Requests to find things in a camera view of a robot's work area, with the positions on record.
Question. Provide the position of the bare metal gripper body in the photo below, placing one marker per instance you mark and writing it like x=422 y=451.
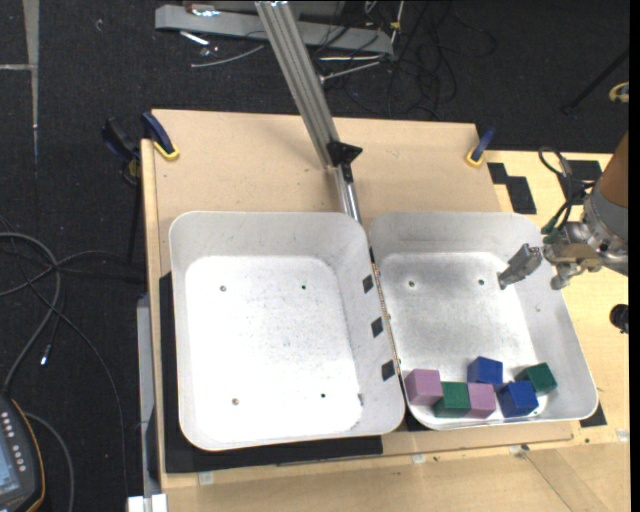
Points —
x=575 y=247

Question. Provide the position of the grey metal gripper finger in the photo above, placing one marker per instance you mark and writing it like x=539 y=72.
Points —
x=565 y=277
x=521 y=265

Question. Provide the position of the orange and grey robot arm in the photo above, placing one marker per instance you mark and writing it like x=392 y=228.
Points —
x=614 y=190

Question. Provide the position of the white plastic tray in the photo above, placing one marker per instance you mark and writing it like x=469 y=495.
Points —
x=270 y=345
x=450 y=315

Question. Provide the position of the green cube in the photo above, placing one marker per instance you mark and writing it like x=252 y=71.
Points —
x=540 y=377
x=456 y=397

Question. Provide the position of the blue cube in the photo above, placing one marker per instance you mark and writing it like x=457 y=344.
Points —
x=517 y=399
x=485 y=371

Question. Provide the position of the purple cube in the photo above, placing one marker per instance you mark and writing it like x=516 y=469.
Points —
x=482 y=400
x=423 y=386

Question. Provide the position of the thin rod between trays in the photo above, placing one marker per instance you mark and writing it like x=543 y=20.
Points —
x=385 y=313

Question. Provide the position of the pale wood board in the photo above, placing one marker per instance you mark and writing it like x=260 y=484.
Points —
x=250 y=165

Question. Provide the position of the black cylinder on white bracket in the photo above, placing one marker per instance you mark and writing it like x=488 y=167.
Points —
x=620 y=317

